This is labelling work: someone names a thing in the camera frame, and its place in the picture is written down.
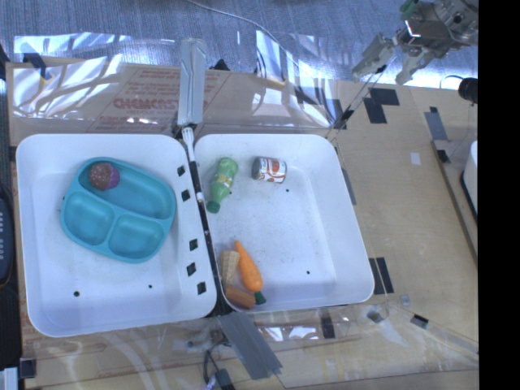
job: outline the orange carrot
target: orange carrot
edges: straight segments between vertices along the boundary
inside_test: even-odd
[[[238,241],[235,241],[235,249],[240,253],[238,260],[238,270],[242,275],[242,281],[246,289],[254,293],[258,305],[265,303],[266,298],[262,295],[263,280],[260,270],[254,264],[253,259],[249,253],[245,251],[244,246]]]

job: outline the teal plate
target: teal plate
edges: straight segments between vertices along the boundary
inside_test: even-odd
[[[114,188],[90,184],[97,163],[119,172]],[[113,158],[92,158],[76,173],[63,200],[61,225],[87,249],[125,262],[144,262],[161,248],[176,215],[176,196],[163,180]]]

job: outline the green bottle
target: green bottle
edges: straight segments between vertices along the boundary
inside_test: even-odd
[[[212,214],[220,210],[220,202],[231,192],[233,180],[238,172],[238,165],[230,158],[222,158],[219,162],[219,169],[211,182],[211,201],[208,202],[206,209]]]

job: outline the toy can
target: toy can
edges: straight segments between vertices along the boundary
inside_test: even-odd
[[[255,158],[251,168],[253,179],[279,184],[284,182],[286,173],[287,165],[276,158]]]

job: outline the bottle cap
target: bottle cap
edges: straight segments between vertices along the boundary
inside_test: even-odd
[[[211,214],[216,214],[220,210],[220,204],[218,202],[215,202],[215,201],[209,201],[206,209]]]

